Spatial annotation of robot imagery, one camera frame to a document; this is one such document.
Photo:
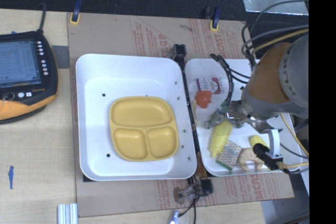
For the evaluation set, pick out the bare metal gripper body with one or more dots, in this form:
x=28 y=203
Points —
x=236 y=114

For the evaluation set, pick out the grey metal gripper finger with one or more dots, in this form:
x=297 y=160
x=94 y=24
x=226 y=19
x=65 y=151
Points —
x=217 y=113
x=211 y=123

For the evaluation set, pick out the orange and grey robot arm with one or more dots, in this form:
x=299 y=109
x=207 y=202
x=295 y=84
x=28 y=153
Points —
x=265 y=81

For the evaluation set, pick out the yellow mustard bottle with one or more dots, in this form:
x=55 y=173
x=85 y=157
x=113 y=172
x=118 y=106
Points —
x=220 y=136

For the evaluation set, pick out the pale yellow toy banana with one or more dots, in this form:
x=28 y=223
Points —
x=194 y=112

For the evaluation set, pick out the orange-red toy tomato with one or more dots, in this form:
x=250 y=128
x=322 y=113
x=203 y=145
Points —
x=203 y=99

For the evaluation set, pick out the white plastic tray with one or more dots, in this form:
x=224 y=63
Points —
x=244 y=136
x=105 y=73

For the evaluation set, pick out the small white and red carton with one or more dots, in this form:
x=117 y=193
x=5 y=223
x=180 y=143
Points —
x=210 y=85

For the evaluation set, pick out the yellow toy corn cob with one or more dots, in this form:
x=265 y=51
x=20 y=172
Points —
x=257 y=140

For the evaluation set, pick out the patterned packet with green edge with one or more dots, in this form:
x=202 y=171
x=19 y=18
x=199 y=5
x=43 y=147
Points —
x=229 y=154

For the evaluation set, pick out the tan toy croissant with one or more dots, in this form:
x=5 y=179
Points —
x=248 y=157

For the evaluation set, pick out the yellow divided plate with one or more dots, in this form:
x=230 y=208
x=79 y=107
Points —
x=143 y=126

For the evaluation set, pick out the brown cardboard board, red print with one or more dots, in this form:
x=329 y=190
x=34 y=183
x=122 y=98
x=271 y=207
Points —
x=118 y=31

